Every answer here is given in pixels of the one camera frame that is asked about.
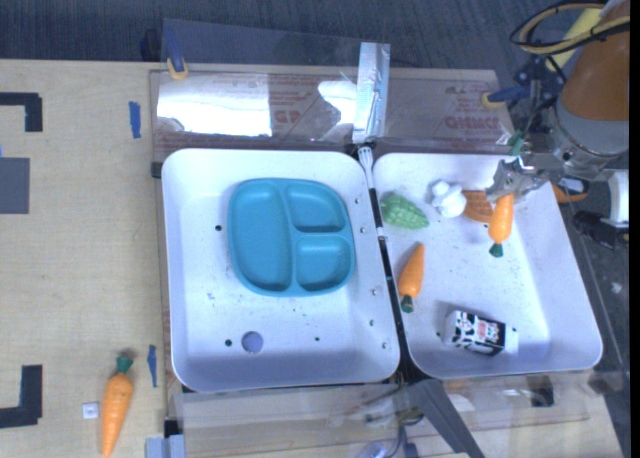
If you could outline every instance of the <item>small white block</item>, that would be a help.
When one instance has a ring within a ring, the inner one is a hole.
[[[97,419],[100,416],[100,407],[97,401],[82,404],[83,419]]]

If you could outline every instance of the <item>toy sink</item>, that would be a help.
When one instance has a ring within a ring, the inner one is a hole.
[[[429,203],[438,180],[486,188],[500,159],[389,153],[375,162],[378,198],[403,195],[430,221],[419,230],[381,229],[390,278],[416,243],[426,247],[414,312],[396,322],[397,295],[387,287],[367,180],[353,158],[228,149],[171,154],[162,188],[179,380],[204,392],[382,381],[400,362],[397,324],[411,361],[436,378],[596,364],[602,341],[549,185],[516,204],[502,258],[489,254],[484,224],[444,218]],[[250,245],[263,231],[281,246],[275,259],[254,263]],[[454,310],[516,328],[517,353],[485,356],[445,345],[443,325]]]
[[[172,362],[184,385],[214,392],[393,375],[396,324],[356,161],[182,149],[165,161],[162,189]],[[272,240],[274,255],[253,262],[260,239]]]

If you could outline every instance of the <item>gray square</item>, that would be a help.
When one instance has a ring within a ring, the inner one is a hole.
[[[0,214],[29,214],[29,158],[0,158]]]

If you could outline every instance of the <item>toy carrot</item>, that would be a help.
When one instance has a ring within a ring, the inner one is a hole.
[[[489,253],[494,257],[502,257],[502,243],[511,234],[514,199],[513,193],[500,197],[489,220],[489,236],[494,241]]]
[[[398,279],[398,293],[402,296],[400,307],[404,312],[413,312],[413,299],[420,294],[423,278],[424,245],[419,243]]]
[[[126,374],[133,360],[121,355],[116,363],[118,372],[107,382],[102,401],[102,456],[104,458],[113,452],[133,394],[133,383]]]

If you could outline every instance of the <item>yellow pole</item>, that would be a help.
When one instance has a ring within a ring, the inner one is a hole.
[[[580,14],[580,17],[578,17],[578,20],[573,24],[573,26],[571,26],[569,31],[567,31],[564,38],[567,39],[573,37],[575,35],[578,35],[579,33],[593,28],[596,24],[598,24],[598,22],[600,22],[599,14],[600,10],[598,9],[588,8],[584,10],[582,14]],[[566,51],[564,53],[554,55],[553,59],[560,66],[560,68],[562,68],[569,61],[569,58],[571,58],[571,55],[575,53],[575,51],[576,50],[573,49],[571,51]],[[547,61],[546,64],[549,70],[554,70],[551,62]]]

